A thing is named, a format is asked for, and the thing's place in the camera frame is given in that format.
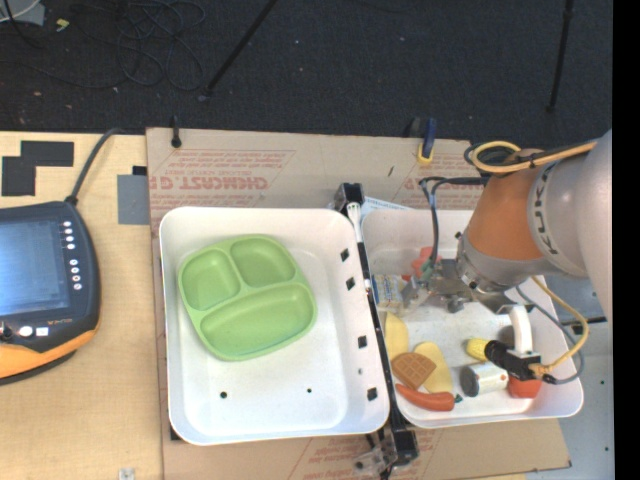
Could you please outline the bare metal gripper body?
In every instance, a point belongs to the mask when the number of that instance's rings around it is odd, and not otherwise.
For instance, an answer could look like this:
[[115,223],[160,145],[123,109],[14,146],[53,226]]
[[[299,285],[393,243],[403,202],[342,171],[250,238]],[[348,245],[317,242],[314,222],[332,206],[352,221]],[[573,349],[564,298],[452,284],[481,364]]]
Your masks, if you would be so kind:
[[418,269],[419,281],[431,295],[472,295],[473,301],[494,314],[507,314],[518,302],[507,291],[509,287],[480,274],[464,260],[427,259]]

